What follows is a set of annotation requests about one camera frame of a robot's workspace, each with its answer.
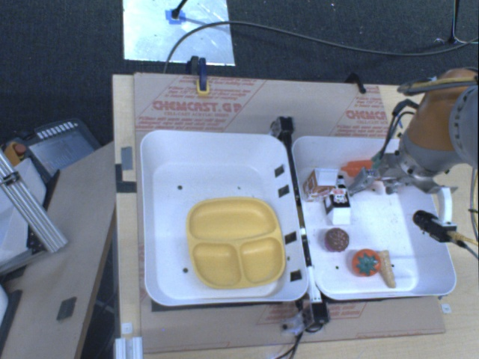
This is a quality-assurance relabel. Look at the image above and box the brown chocolate doughnut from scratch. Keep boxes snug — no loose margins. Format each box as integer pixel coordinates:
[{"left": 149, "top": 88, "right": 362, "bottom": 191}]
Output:
[{"left": 323, "top": 227, "right": 351, "bottom": 254}]

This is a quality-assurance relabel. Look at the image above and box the thin black and white rod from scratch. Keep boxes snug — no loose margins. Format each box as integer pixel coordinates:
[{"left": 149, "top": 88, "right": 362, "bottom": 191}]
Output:
[{"left": 282, "top": 132, "right": 322, "bottom": 303}]

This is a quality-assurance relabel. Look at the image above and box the white plastic tray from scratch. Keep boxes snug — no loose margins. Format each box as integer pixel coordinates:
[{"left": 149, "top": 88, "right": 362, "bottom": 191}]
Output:
[
  {"left": 140, "top": 129, "right": 311, "bottom": 307},
  {"left": 291, "top": 135, "right": 458, "bottom": 301}
]

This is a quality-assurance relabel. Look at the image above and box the black cylinder on white bracket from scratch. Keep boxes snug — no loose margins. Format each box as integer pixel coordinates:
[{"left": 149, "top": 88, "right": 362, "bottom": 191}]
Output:
[{"left": 412, "top": 185, "right": 459, "bottom": 244}]

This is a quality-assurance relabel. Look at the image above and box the beige ice cream cone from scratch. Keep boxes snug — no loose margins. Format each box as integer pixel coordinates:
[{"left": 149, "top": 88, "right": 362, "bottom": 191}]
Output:
[{"left": 378, "top": 250, "right": 397, "bottom": 289}]

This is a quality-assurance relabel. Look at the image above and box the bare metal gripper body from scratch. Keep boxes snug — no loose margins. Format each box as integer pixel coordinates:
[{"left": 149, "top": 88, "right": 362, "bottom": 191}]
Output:
[{"left": 373, "top": 152, "right": 447, "bottom": 194}]

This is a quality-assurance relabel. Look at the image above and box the black and white carton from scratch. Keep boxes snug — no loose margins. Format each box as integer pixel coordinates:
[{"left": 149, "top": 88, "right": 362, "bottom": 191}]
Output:
[{"left": 323, "top": 175, "right": 353, "bottom": 226}]

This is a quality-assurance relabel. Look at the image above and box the orange fruit with green top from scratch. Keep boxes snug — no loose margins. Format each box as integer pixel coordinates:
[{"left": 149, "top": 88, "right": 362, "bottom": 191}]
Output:
[{"left": 350, "top": 248, "right": 382, "bottom": 277}]

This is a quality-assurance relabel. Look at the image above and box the brown cardboard board, red print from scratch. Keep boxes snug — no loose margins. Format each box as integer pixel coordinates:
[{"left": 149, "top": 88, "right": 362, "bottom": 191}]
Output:
[{"left": 132, "top": 72, "right": 447, "bottom": 354}]

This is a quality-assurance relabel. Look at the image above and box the yellow divided plate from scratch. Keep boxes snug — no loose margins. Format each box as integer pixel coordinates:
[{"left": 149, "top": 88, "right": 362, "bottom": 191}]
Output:
[{"left": 186, "top": 197, "right": 287, "bottom": 290}]

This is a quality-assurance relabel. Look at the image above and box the orange and white carton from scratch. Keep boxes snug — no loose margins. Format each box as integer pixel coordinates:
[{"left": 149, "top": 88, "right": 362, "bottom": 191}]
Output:
[{"left": 302, "top": 168, "right": 337, "bottom": 203}]

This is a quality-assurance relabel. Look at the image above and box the black block with thin wires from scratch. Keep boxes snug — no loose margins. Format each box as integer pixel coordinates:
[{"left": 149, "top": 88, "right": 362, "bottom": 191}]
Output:
[
  {"left": 299, "top": 299, "right": 332, "bottom": 331},
  {"left": 269, "top": 116, "right": 296, "bottom": 139}
]

